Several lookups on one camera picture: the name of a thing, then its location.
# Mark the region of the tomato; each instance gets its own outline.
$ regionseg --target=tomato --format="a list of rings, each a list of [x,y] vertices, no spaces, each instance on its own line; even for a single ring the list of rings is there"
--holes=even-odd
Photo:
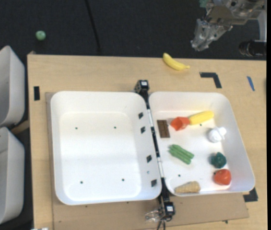
[[[231,173],[227,169],[221,169],[214,173],[214,181],[220,185],[229,185],[231,182]]]

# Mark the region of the wooden tabletop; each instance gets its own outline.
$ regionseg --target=wooden tabletop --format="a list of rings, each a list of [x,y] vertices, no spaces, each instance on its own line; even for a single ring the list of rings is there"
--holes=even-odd
[[[176,71],[161,58],[90,57],[29,54],[29,123],[32,156],[34,227],[50,230],[155,229],[144,214],[156,200],[67,206],[53,193],[47,132],[46,93],[59,91],[132,91],[148,80],[150,92],[218,92],[231,103],[256,178],[258,201],[241,193],[171,197],[177,213],[171,230],[267,229],[266,61],[177,59],[190,69]],[[200,73],[216,75],[203,78]]]

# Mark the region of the dark background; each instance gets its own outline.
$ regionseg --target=dark background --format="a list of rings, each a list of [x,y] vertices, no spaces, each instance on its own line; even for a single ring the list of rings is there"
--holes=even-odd
[[[89,0],[101,49],[98,49],[84,0],[0,0],[0,50],[10,45],[26,65],[26,55],[101,55],[174,58],[249,59],[238,46],[259,38],[257,21],[234,26],[210,48],[196,52],[190,44],[196,19],[204,15],[199,0]],[[35,32],[43,30],[45,41]],[[0,230],[29,230],[32,193],[29,131],[17,138],[26,147],[25,201],[20,216]]]

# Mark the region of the banana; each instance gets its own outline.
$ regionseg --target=banana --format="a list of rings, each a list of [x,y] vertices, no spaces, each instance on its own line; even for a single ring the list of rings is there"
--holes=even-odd
[[[190,66],[184,65],[176,60],[174,60],[168,53],[163,53],[163,61],[171,68],[181,71],[183,69],[189,69]]]

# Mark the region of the green round object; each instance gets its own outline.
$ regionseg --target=green round object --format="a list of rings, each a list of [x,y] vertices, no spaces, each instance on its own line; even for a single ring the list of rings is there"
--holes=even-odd
[[[44,31],[37,31],[35,35],[38,41],[43,41],[46,38],[46,33]]]

